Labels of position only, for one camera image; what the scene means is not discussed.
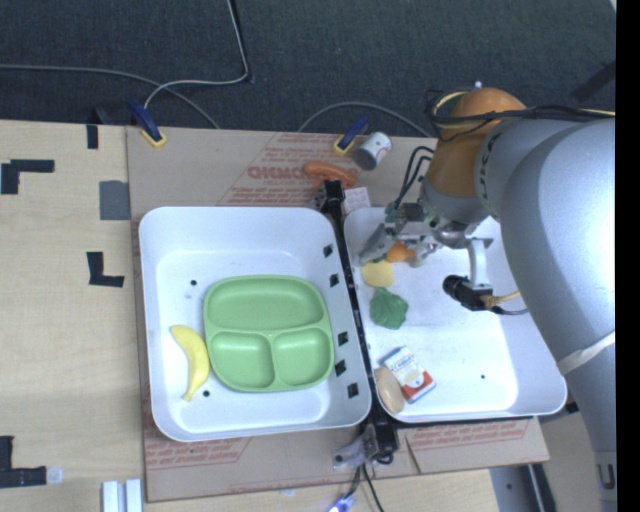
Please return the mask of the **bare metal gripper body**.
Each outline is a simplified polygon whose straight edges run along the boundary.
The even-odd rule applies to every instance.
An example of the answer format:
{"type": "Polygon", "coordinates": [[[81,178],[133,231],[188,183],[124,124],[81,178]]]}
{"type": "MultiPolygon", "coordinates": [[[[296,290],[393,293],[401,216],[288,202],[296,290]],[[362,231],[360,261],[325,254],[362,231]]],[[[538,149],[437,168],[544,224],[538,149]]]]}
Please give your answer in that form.
{"type": "Polygon", "coordinates": [[[387,235],[407,246],[458,248],[471,235],[470,225],[452,221],[418,202],[392,202],[385,208],[383,224],[387,235]]]}

